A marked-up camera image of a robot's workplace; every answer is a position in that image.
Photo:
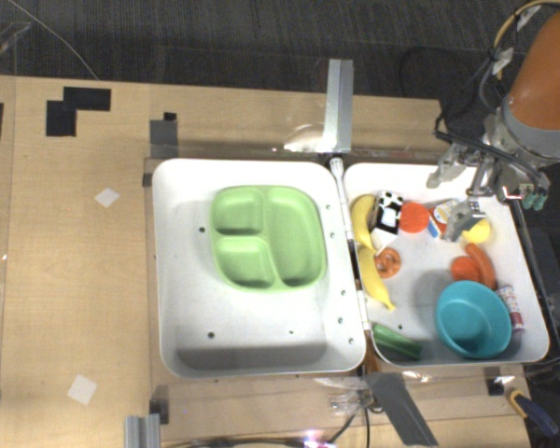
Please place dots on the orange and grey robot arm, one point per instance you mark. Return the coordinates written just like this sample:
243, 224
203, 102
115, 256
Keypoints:
548, 77

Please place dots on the red and white packet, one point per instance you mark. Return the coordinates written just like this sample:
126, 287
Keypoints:
438, 217

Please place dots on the yellow lemon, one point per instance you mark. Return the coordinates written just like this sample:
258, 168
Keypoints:
480, 232

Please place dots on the green cucumber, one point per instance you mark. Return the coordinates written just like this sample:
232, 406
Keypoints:
396, 342

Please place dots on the orange round slice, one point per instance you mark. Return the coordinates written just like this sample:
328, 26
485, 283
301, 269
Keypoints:
463, 269

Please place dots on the white and maroon bottle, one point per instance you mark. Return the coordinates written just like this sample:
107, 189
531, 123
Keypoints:
513, 308

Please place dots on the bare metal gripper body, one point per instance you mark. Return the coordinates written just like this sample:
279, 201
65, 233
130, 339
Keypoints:
508, 157

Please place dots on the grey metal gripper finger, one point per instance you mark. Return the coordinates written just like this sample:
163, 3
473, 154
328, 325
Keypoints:
462, 218
443, 171

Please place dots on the orange sausage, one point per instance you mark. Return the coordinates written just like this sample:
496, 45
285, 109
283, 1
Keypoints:
483, 261

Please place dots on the yellow banana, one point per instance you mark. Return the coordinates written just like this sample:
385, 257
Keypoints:
361, 222
372, 278

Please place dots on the green divided plate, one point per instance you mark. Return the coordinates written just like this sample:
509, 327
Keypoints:
294, 231

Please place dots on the brown pretzel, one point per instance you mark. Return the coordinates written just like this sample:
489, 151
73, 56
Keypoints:
388, 269

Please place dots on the teal bowl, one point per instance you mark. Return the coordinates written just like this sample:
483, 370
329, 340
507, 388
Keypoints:
471, 320

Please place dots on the black and white carton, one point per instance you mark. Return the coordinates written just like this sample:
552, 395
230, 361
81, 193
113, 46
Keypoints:
388, 215

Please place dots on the orange ball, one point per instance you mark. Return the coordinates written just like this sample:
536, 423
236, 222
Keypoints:
414, 217

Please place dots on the white plastic tray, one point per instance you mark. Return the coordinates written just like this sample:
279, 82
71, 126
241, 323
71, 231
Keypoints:
261, 325
424, 259

